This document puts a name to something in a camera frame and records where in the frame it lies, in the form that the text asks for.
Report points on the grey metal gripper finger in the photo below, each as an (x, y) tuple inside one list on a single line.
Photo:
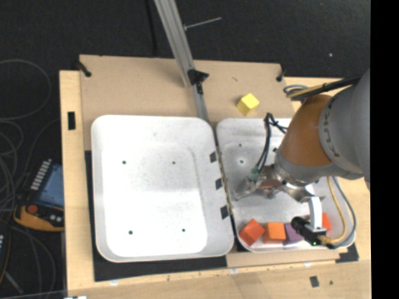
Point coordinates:
[(247, 188), (271, 193)]

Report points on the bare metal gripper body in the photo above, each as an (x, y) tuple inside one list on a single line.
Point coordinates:
[(270, 182)]

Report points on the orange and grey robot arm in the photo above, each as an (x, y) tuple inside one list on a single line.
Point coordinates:
[(341, 129)]

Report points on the orange cube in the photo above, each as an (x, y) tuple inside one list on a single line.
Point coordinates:
[(275, 232)]

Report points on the red cube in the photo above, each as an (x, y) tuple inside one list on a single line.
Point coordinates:
[(251, 232), (326, 221)]

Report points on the white plastic tray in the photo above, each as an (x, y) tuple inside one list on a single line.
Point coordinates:
[(156, 192), (246, 142)]

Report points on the purple cube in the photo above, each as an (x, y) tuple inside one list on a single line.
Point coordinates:
[(292, 235)]

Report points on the yellow cube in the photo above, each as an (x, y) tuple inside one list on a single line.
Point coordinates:
[(248, 104)]

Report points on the brown flat board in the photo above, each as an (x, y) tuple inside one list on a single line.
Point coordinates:
[(140, 86)]

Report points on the black cylinder on white bracket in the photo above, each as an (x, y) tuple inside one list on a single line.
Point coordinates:
[(305, 227)]

